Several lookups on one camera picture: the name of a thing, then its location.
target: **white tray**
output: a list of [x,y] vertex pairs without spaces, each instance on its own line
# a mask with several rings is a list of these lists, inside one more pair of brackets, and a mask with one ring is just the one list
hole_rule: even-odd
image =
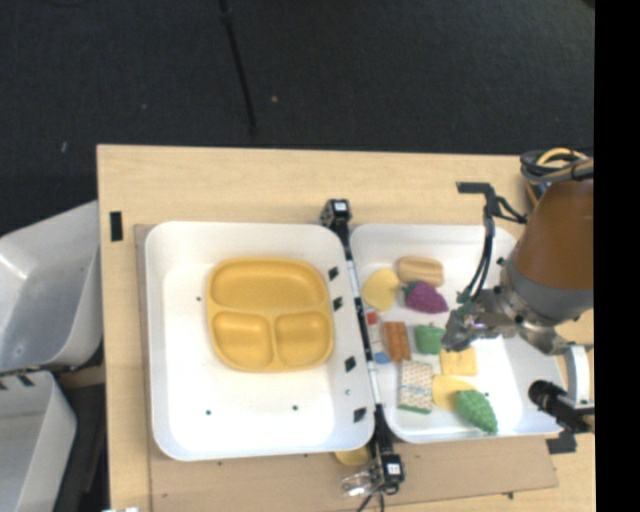
[[[363,285],[377,269],[394,268],[403,256],[435,258],[444,265],[445,282],[438,291],[449,307],[455,309],[457,292],[467,286],[480,261],[484,243],[481,226],[428,225],[362,225],[354,229],[351,247]],[[494,262],[505,259],[515,240],[497,229],[493,245],[492,265],[485,286],[498,284],[499,267]],[[401,294],[393,308],[383,313],[386,321],[404,321],[408,326],[413,359],[432,363],[440,373],[438,356],[420,354],[415,347],[413,327],[433,322],[446,325],[449,313],[426,315],[403,307]],[[489,394],[498,419],[497,436],[551,434],[561,429],[549,415],[539,412],[529,400],[527,390],[537,379],[549,380],[563,386],[554,357],[541,354],[519,337],[504,340],[474,341],[478,374],[464,379]],[[412,443],[470,439],[485,436],[482,431],[461,420],[455,412],[434,407],[429,415],[398,410],[398,371],[395,364],[379,364],[378,376],[385,416],[389,428],[401,439]]]
[[[373,396],[344,250],[317,225],[168,222],[144,245],[153,436],[181,460],[349,450],[373,433]],[[295,258],[323,275],[334,312],[335,347],[308,370],[251,373],[215,354],[205,286],[235,257]],[[329,280],[328,272],[338,275]],[[345,361],[355,367],[347,371]],[[356,412],[366,408],[359,418]]]

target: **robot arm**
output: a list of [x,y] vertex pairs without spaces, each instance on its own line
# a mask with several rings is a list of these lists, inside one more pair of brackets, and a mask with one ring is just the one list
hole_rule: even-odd
[[[560,167],[550,166],[557,162]],[[584,393],[585,378],[589,380],[583,370],[586,347],[568,342],[555,327],[593,308],[593,158],[560,148],[525,153],[521,163],[528,180],[549,184],[529,219],[515,214],[486,183],[458,184],[461,193],[485,195],[485,250],[471,284],[458,298],[460,307],[451,312],[442,343],[460,351],[478,338],[519,335],[545,354],[564,355],[569,392],[540,383],[530,394],[559,422],[561,414],[566,426],[582,431],[582,418],[593,410],[588,387],[586,399]],[[508,259],[500,262],[499,286],[484,289],[493,217],[526,222],[526,228]]]

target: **white container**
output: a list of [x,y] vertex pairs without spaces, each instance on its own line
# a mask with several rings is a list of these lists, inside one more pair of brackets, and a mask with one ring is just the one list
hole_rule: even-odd
[[0,379],[0,510],[53,510],[76,418],[51,373]]
[[0,373],[80,366],[102,339],[97,202],[0,238]]
[[[354,229],[351,248],[358,280],[363,285],[381,268],[397,270],[404,256],[419,256],[440,261],[444,267],[444,284],[438,288],[450,309],[455,309],[457,293],[471,281],[478,266],[484,244],[482,226],[371,224]],[[507,258],[515,245],[513,237],[496,229],[492,265],[485,287],[497,285],[500,267],[494,264]],[[433,323],[442,327],[449,313],[426,315],[403,306],[402,294],[395,305],[381,314],[384,321],[402,321],[407,325],[412,358],[431,363],[440,373],[437,355],[424,355],[415,346],[414,327]],[[498,420],[496,436],[519,436],[557,433],[561,428],[551,416],[538,411],[528,398],[529,386],[538,379],[564,387],[557,361],[537,351],[520,337],[483,339],[471,345],[476,353],[478,374],[461,377],[483,393]],[[461,420],[455,412],[434,407],[428,415],[397,408],[398,367],[378,364],[378,381],[385,417],[389,428],[399,438],[411,443],[452,441],[483,437],[486,434]]]
[[[373,395],[344,250],[333,232],[302,224],[168,222],[149,232],[144,254],[152,432],[168,456],[330,452],[368,442]],[[323,364],[252,373],[216,356],[207,277],[224,260],[255,256],[302,260],[323,276],[332,301],[342,298],[333,313],[334,349]]]
[[49,370],[81,366],[100,345],[99,241],[96,201],[0,238],[2,512],[55,506],[76,417]]

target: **yellow divided plate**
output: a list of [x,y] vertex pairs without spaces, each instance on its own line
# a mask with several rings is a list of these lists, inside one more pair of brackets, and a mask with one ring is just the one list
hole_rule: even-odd
[[207,284],[207,320],[218,356],[238,370],[301,370],[323,363],[333,312],[320,273],[286,258],[234,258]]

